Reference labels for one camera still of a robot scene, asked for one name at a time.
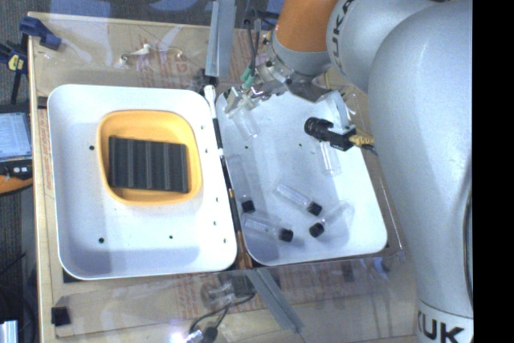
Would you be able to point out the clear bottle with black cap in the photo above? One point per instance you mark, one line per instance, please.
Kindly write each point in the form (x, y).
(263, 227)
(335, 217)
(237, 180)
(296, 197)

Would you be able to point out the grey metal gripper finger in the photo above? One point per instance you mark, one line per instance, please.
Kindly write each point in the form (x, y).
(232, 100)
(251, 100)

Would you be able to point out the clear plastic bottle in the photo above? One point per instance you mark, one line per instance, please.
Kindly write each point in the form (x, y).
(247, 124)
(330, 160)

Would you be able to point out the brown cardboard board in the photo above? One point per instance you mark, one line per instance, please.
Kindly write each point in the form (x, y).
(43, 213)

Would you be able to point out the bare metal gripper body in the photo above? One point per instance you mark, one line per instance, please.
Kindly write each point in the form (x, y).
(275, 76)

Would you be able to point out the black cylinder on white bracket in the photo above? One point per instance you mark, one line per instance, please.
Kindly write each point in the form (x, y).
(321, 128)

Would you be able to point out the black ribbed block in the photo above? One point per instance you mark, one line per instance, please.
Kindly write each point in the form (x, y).
(148, 164)

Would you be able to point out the thin black and white rod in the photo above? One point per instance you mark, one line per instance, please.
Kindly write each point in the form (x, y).
(224, 168)

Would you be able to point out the yellow bowl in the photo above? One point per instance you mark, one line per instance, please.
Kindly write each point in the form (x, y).
(152, 124)

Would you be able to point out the white plastic tray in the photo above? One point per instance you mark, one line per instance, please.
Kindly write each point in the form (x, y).
(132, 237)
(289, 156)

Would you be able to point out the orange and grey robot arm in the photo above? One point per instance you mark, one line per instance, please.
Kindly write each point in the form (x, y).
(417, 100)

